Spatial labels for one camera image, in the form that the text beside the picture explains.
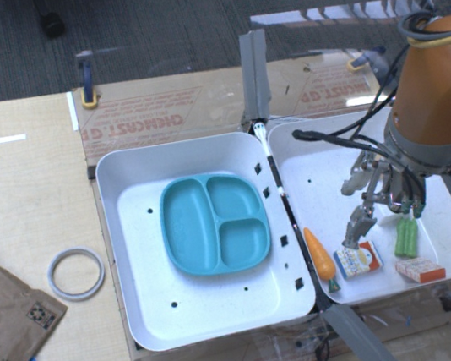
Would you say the brown paper envelope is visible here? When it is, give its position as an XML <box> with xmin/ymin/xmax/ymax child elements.
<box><xmin>0</xmin><ymin>221</ymin><xmax>78</xmax><ymax>361</ymax></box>

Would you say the white tape roll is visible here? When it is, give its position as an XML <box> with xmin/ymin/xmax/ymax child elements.
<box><xmin>42</xmin><ymin>243</ymin><xmax>111</xmax><ymax>306</ymax></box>

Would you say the white blue and orange carton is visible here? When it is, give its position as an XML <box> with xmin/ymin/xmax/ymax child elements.
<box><xmin>331</xmin><ymin>238</ymin><xmax>386</xmax><ymax>282</ymax></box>

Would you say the black chair caster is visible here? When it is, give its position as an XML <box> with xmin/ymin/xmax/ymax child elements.
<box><xmin>37</xmin><ymin>8</ymin><xmax>68</xmax><ymax>41</ymax></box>

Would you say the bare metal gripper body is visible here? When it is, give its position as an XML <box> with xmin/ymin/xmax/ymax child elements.
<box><xmin>353</xmin><ymin>140</ymin><xmax>432</xmax><ymax>221</ymax></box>

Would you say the blue divided plate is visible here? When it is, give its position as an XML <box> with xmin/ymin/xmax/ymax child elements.
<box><xmin>153</xmin><ymin>164</ymin><xmax>276</xmax><ymax>284</ymax></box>

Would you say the orange carrot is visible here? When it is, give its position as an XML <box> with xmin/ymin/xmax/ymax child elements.
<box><xmin>302</xmin><ymin>223</ymin><xmax>343</xmax><ymax>297</ymax></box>

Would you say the green ribbed toy vegetable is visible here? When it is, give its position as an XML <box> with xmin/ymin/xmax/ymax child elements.
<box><xmin>388</xmin><ymin>215</ymin><xmax>424</xmax><ymax>262</ymax></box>

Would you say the white plastic tray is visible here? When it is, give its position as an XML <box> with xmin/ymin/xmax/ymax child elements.
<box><xmin>91</xmin><ymin>121</ymin><xmax>323</xmax><ymax>358</ymax></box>
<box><xmin>264</xmin><ymin>94</ymin><xmax>451</xmax><ymax>315</ymax></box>

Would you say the brown cardboard board red print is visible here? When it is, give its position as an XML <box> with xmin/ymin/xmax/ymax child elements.
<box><xmin>71</xmin><ymin>26</ymin><xmax>451</xmax><ymax>361</ymax></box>

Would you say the orange and white packet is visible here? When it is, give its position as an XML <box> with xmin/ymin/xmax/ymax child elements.
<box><xmin>393</xmin><ymin>252</ymin><xmax>448</xmax><ymax>288</ymax></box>

